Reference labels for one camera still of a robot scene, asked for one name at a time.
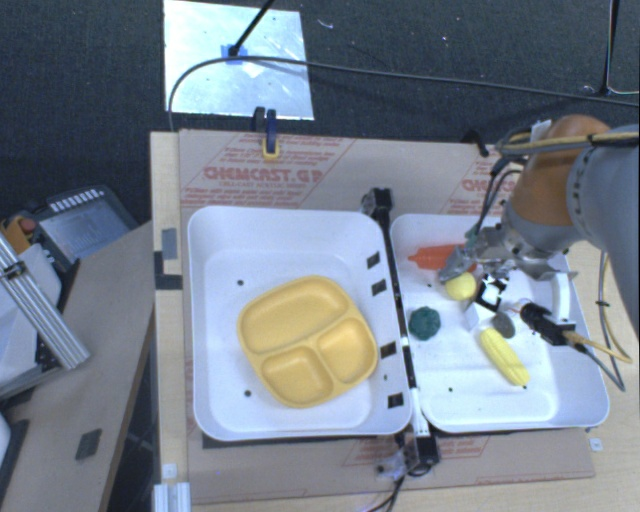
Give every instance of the yellow plate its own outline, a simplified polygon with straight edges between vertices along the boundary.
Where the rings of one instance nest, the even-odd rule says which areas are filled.
[[[242,350],[271,394],[312,407],[365,380],[378,363],[369,326],[334,281],[308,276],[247,304],[237,323]]]

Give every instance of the white tray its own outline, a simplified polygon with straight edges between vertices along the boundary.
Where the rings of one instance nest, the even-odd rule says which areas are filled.
[[[211,206],[188,227],[192,302],[194,412],[200,428],[224,441],[384,435],[411,415],[384,239],[377,224],[354,212]],[[369,268],[368,258],[379,263]],[[287,281],[321,275],[351,296],[379,346],[396,353],[373,374],[316,407],[293,409],[264,387],[242,352],[236,320],[252,299]],[[386,291],[372,294],[372,285]],[[402,405],[389,397],[402,394]]]
[[[461,243],[477,217],[403,215],[392,226],[392,240],[407,322],[422,306],[436,309],[442,326],[434,338],[410,336],[420,405],[436,427],[454,433],[593,426],[609,411],[602,375],[589,358],[569,347],[551,347],[525,330],[510,341],[531,376],[526,389],[509,384],[486,357],[464,319],[466,304],[452,301],[436,271],[407,258],[419,247]],[[568,270],[566,259],[551,261]],[[521,272],[510,275],[503,300],[528,298],[552,310],[549,282]],[[587,335],[580,304],[570,285],[570,319]]]

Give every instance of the yellow ball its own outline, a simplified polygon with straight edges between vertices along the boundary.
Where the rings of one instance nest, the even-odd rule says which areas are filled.
[[[467,300],[476,293],[476,279],[470,272],[465,272],[447,281],[444,287],[453,300]]]

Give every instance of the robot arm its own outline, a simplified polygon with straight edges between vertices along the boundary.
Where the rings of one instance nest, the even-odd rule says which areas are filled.
[[[608,127],[587,116],[568,116],[542,136],[558,138],[602,134]],[[609,254],[611,267],[638,334],[638,125],[608,134],[635,132],[622,145],[593,144],[532,156],[505,205],[500,224],[472,233],[440,271],[447,281],[473,262],[494,277],[519,268],[536,280],[552,278],[554,254],[588,240]]]

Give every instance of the green ball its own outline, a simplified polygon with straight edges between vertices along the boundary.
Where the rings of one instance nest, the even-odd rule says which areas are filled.
[[[427,306],[416,309],[409,318],[409,332],[426,341],[440,330],[440,314]]]

